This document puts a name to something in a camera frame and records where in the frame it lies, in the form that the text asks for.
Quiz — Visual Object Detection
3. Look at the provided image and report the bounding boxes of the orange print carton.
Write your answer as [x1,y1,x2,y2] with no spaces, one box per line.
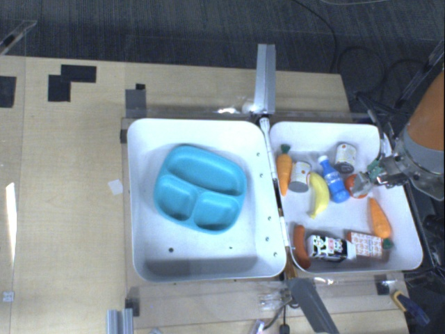
[346,230,391,261]

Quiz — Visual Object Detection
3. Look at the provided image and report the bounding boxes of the white plastic tray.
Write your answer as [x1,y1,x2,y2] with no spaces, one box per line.
[126,118,288,284]
[269,121,424,275]

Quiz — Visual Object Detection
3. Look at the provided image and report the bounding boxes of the brown sausage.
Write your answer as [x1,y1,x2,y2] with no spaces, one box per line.
[292,224,312,271]

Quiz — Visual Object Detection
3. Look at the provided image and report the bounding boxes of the blue bottle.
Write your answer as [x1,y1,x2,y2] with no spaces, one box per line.
[317,154,350,204]

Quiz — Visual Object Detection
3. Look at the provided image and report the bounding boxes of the black and white carton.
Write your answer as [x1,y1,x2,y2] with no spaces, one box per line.
[305,234,357,262]

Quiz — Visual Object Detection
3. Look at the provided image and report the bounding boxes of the blue divided plate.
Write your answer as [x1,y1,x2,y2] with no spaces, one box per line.
[153,144,248,236]

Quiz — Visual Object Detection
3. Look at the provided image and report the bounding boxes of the orange carrot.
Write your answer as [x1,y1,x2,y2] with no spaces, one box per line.
[368,197,396,251]
[276,143,293,198]

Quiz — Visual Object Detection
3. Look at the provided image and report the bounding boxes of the small white can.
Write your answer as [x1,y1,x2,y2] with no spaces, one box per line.
[334,142,358,175]
[288,160,313,193]

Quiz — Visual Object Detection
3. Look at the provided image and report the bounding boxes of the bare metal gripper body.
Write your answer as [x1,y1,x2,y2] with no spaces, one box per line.
[371,153,419,190]

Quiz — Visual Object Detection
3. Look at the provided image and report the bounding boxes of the yellow banana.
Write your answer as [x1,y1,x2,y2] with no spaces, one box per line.
[307,171,331,220]

